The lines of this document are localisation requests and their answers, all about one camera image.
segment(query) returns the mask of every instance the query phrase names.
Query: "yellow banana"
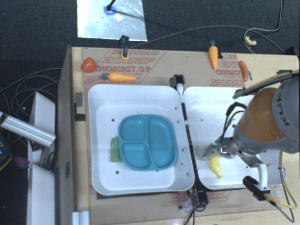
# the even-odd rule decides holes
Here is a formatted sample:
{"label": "yellow banana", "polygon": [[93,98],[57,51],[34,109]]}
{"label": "yellow banana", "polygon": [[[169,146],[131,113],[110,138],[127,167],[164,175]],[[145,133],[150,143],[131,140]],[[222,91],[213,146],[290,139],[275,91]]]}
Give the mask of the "yellow banana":
{"label": "yellow banana", "polygon": [[210,159],[210,169],[218,176],[218,178],[222,178],[223,176],[220,171],[219,157],[220,154],[217,154]]}

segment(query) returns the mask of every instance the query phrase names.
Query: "blue plate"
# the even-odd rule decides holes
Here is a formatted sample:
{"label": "blue plate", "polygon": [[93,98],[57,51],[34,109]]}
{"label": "blue plate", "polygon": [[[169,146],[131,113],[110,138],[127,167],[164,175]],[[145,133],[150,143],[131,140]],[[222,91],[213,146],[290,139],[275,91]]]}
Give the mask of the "blue plate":
{"label": "blue plate", "polygon": [[173,126],[158,115],[124,118],[119,125],[119,147],[123,162],[136,170],[166,169],[177,159]]}

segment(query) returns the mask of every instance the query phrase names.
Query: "black cable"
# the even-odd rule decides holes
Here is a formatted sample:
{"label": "black cable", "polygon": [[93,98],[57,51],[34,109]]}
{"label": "black cable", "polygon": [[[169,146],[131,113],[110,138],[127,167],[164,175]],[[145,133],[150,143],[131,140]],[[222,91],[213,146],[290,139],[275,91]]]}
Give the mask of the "black cable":
{"label": "black cable", "polygon": [[52,154],[54,154],[54,153],[55,153],[55,151],[53,151],[53,152],[51,152],[51,153],[49,154],[48,159],[47,159],[47,164],[49,163],[50,156],[51,156]]}
{"label": "black cable", "polygon": [[3,88],[2,90],[0,90],[0,92],[5,91],[6,89],[8,89],[8,88],[14,86],[15,84],[17,84],[18,82],[22,81],[23,79],[25,79],[25,78],[27,78],[27,77],[33,76],[33,75],[35,75],[35,74],[47,72],[47,71],[57,71],[57,70],[61,71],[61,68],[59,68],[59,67],[48,68],[48,69],[44,69],[44,70],[40,70],[40,71],[34,72],[34,73],[32,73],[32,74],[29,74],[29,75],[27,75],[27,76],[25,76],[25,77],[22,77],[22,78],[18,79],[18,80],[15,81],[15,82],[11,83],[11,84],[8,85],[7,87],[5,87],[5,88]]}
{"label": "black cable", "polygon": [[[279,153],[279,167],[282,164],[282,153],[283,153],[283,151],[280,151],[280,153]],[[286,192],[285,183],[283,181],[284,178],[282,177],[281,171],[279,171],[279,174],[280,174],[280,180],[281,180],[282,188],[283,188],[283,191],[284,191],[284,194],[285,194],[285,199],[287,201],[287,204],[291,205],[290,200],[289,200],[288,195],[287,195],[287,192]],[[292,209],[289,209],[290,213],[291,213],[291,216],[292,216],[292,218],[290,218],[276,203],[274,203],[273,206],[275,206],[290,222],[292,222],[292,223],[295,222],[295,217],[294,217]]]}
{"label": "black cable", "polygon": [[194,225],[195,224],[195,210],[194,209],[191,211],[190,215],[188,216],[187,220],[185,221],[185,223],[183,225],[187,225],[192,216],[193,216],[193,225]]}
{"label": "black cable", "polygon": [[[53,82],[53,84],[58,85],[58,83],[57,83],[53,78],[51,78],[51,77],[49,77],[49,76],[45,76],[45,75],[35,75],[35,76],[30,76],[30,77],[28,77],[28,78],[25,78],[23,81],[21,81],[21,82],[18,84],[18,86],[17,86],[17,88],[16,88],[16,90],[15,90],[15,94],[18,93],[18,90],[19,90],[20,86],[21,86],[24,82],[26,82],[26,81],[29,80],[29,79],[33,79],[33,78],[45,78],[45,79],[51,80],[51,81]],[[26,115],[26,116],[29,117],[29,115],[21,108],[21,106],[20,106],[20,104],[19,104],[19,101],[18,101],[18,98],[16,98],[15,101],[16,101],[17,107],[24,113],[24,115]]]}
{"label": "black cable", "polygon": [[[186,29],[186,30],[183,30],[183,31],[180,31],[180,32],[175,32],[175,33],[172,33],[172,34],[169,34],[167,36],[163,36],[163,37],[159,37],[159,38],[156,38],[154,40],[151,40],[151,41],[148,41],[148,42],[144,42],[144,43],[141,43],[141,44],[137,44],[137,45],[134,45],[132,47],[130,47],[129,49],[133,49],[133,48],[136,48],[136,47],[139,47],[139,46],[142,46],[142,45],[146,45],[146,44],[149,44],[149,43],[153,43],[153,42],[157,42],[157,41],[160,41],[160,40],[163,40],[163,39],[166,39],[166,38],[171,38],[171,37],[174,37],[176,35],[180,35],[180,34],[183,34],[183,33],[186,33],[186,32],[190,32],[190,31],[194,31],[194,30],[201,30],[201,29],[213,29],[213,28],[236,28],[236,29],[242,29],[242,30],[249,30],[249,28],[245,28],[245,27],[241,27],[241,26],[234,26],[234,25],[216,25],[216,26],[203,26],[203,27],[196,27],[196,28],[191,28],[191,29]],[[259,33],[259,32],[256,32],[254,30],[252,30],[251,32],[263,37],[264,39],[268,40],[269,42],[271,42],[278,50],[280,50],[282,53],[285,53],[284,50],[279,47],[274,41],[272,41],[271,39],[269,39],[268,37],[264,36],[263,34]]]}
{"label": "black cable", "polygon": [[25,89],[25,90],[22,90],[22,91],[18,92],[18,93],[13,97],[13,99],[12,99],[12,101],[11,101],[12,114],[13,114],[16,118],[21,119],[21,118],[15,113],[15,111],[14,111],[14,100],[15,100],[16,97],[19,96],[21,93],[28,92],[28,91],[39,91],[39,92],[43,92],[43,93],[46,93],[46,94],[48,94],[49,96],[55,98],[55,96],[54,96],[52,93],[50,93],[50,92],[48,92],[48,91],[45,91],[45,90],[41,90],[41,89]]}
{"label": "black cable", "polygon": [[245,34],[244,34],[244,43],[245,43],[245,46],[246,48],[254,54],[254,52],[251,50],[251,48],[248,46],[247,42],[246,42],[246,35],[248,32],[254,32],[254,30],[258,30],[258,31],[265,31],[265,32],[276,32],[276,31],[279,31],[280,30],[280,25],[281,25],[281,17],[282,17],[282,10],[283,10],[283,3],[284,3],[284,0],[281,0],[280,1],[280,10],[279,10],[279,17],[278,17],[278,23],[277,23],[277,27],[273,30],[268,30],[268,29],[261,29],[261,28],[250,28],[248,29]]}
{"label": "black cable", "polygon": [[18,137],[18,140],[19,140],[25,147],[28,147],[28,144],[22,140],[22,138],[20,137],[20,135],[17,134],[17,137]]}
{"label": "black cable", "polygon": [[202,207],[201,210],[199,210],[198,208],[199,208],[199,207],[196,207],[196,208],[195,208],[195,211],[196,211],[196,212],[203,212],[203,211],[206,209],[206,205],[205,205],[204,207]]}
{"label": "black cable", "polygon": [[291,223],[295,222],[295,218],[293,212],[291,211],[292,218],[290,218],[275,202],[272,203],[274,207],[276,207]]}
{"label": "black cable", "polygon": [[[4,92],[1,92],[1,94],[4,97],[4,100],[5,100],[5,103],[6,103],[6,106],[7,106],[7,113],[8,113],[8,115],[10,115],[10,106],[9,106],[8,98],[7,98],[7,96],[6,96],[6,94]],[[8,134],[7,134],[7,140],[10,139],[10,134],[11,133],[8,132]]]}
{"label": "black cable", "polygon": [[17,141],[19,141],[19,138],[16,138],[12,142],[9,142],[9,145],[12,145],[12,144],[16,143]]}
{"label": "black cable", "polygon": [[247,108],[246,105],[244,105],[244,104],[242,104],[242,103],[239,103],[239,102],[234,102],[233,104],[231,104],[231,105],[228,107],[228,109],[227,109],[227,111],[226,111],[226,119],[225,119],[224,126],[223,126],[223,132],[222,132],[222,134],[221,134],[221,136],[220,136],[220,138],[219,138],[219,139],[220,139],[220,143],[222,143],[222,141],[223,141],[223,139],[224,139],[224,136],[225,136],[225,132],[226,132],[226,130],[228,129],[228,126],[230,125],[230,123],[232,122],[233,117],[234,117],[237,113],[243,112],[243,111],[237,111],[237,112],[235,112],[235,113],[231,116],[231,118],[229,119],[229,121],[228,121],[229,115],[233,112],[233,110],[234,110],[236,107],[241,107],[241,108],[243,108],[243,109],[245,109],[245,110],[246,110],[246,108]]}
{"label": "black cable", "polygon": [[[39,89],[43,90],[43,89],[45,89],[45,88],[47,88],[47,87],[49,87],[49,86],[52,86],[52,85],[54,85],[54,84],[58,84],[58,82],[59,82],[59,81],[52,82],[52,83],[50,83],[50,84],[48,84],[48,85],[46,85],[46,86],[43,86],[43,87],[41,87],[41,88],[39,88]],[[23,106],[23,104],[24,104],[29,98],[31,98],[33,95],[35,95],[35,92],[29,94],[29,95],[21,102],[21,104],[19,104],[18,109],[15,111],[16,114],[18,114],[19,111],[22,111],[25,115],[27,115],[28,117],[30,117],[29,114],[27,114],[27,113],[22,109],[22,106]]]}
{"label": "black cable", "polygon": [[230,126],[230,124],[231,124],[231,122],[232,122],[234,116],[235,116],[236,114],[238,114],[238,113],[243,113],[243,112],[244,112],[244,110],[236,111],[236,112],[230,117],[230,119],[229,119],[229,121],[228,121],[228,123],[227,123],[227,125],[226,125],[225,132],[226,132],[226,130],[228,129],[228,127]]}

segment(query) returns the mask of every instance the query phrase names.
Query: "toy carrot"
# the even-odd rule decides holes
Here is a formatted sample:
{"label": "toy carrot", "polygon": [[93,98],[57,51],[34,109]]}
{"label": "toy carrot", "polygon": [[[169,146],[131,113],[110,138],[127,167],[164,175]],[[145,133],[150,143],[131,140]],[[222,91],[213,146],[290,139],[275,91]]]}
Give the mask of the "toy carrot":
{"label": "toy carrot", "polygon": [[95,71],[97,65],[92,58],[87,58],[83,61],[80,69],[85,73],[92,73]]}
{"label": "toy carrot", "polygon": [[218,51],[218,47],[215,44],[216,44],[215,41],[210,41],[210,48],[209,48],[208,52],[210,55],[210,61],[211,61],[212,67],[216,70],[218,67],[219,51]]}
{"label": "toy carrot", "polygon": [[249,80],[249,72],[246,64],[243,61],[239,61],[239,67],[242,71],[243,81],[247,82]]}
{"label": "toy carrot", "polygon": [[123,83],[123,82],[130,82],[130,81],[137,80],[136,77],[123,74],[123,73],[115,73],[115,72],[112,72],[110,74],[102,74],[102,79],[108,79],[109,81],[115,83]]}

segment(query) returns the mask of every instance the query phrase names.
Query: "blue tape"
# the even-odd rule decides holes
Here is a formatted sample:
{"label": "blue tape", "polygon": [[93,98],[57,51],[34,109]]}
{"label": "blue tape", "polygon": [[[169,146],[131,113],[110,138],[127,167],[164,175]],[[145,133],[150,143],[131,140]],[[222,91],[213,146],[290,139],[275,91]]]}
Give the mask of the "blue tape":
{"label": "blue tape", "polygon": [[114,6],[112,6],[111,11],[107,11],[106,6],[103,7],[103,10],[104,10],[105,14],[108,15],[108,16],[112,16],[112,15],[117,14],[117,13],[115,12],[115,11],[116,11],[116,8],[115,8]]}
{"label": "blue tape", "polygon": [[251,73],[250,73],[250,71],[248,70],[248,74],[249,74],[249,78],[250,78],[250,80],[252,81],[252,76],[251,76]]}
{"label": "blue tape", "polygon": [[128,49],[129,49],[129,38],[126,39],[124,44],[123,57],[127,57]]}

